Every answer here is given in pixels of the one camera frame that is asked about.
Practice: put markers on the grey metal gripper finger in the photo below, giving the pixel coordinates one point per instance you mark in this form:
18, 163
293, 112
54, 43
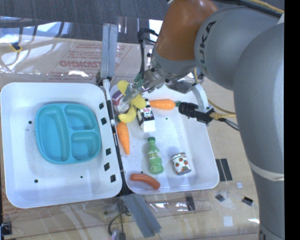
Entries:
141, 88
128, 94

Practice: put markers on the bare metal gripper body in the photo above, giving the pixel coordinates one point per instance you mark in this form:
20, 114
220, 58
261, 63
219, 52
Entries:
156, 77

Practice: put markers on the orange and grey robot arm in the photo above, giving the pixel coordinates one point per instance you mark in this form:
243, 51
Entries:
240, 59

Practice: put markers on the maroon and white carton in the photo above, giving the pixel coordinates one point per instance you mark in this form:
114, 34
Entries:
118, 102

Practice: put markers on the yellow banana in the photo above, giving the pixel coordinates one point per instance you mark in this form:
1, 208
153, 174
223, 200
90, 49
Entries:
129, 116

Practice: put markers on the thin black and white rod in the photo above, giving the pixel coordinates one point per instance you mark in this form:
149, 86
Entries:
112, 114

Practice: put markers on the orange carrot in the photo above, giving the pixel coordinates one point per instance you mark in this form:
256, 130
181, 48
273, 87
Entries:
162, 104
123, 134

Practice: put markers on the white cow print carton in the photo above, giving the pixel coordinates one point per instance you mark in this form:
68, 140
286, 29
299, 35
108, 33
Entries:
148, 120

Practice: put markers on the brown cardboard board red print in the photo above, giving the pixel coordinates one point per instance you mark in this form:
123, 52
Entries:
72, 59

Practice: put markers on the green bottle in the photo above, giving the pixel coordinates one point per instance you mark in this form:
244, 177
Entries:
155, 159

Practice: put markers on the white plastic tray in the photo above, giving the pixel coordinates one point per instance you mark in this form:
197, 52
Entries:
190, 139
20, 144

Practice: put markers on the blue divided plate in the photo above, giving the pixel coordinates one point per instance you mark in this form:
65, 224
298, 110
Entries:
55, 134

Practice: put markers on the white can with red fruit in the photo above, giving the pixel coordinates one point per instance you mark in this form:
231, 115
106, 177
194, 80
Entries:
181, 164

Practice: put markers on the red sausage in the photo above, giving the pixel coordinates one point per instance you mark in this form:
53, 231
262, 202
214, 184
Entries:
145, 180

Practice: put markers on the black cylinder on white bracket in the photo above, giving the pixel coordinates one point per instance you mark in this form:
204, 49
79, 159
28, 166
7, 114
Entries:
190, 109

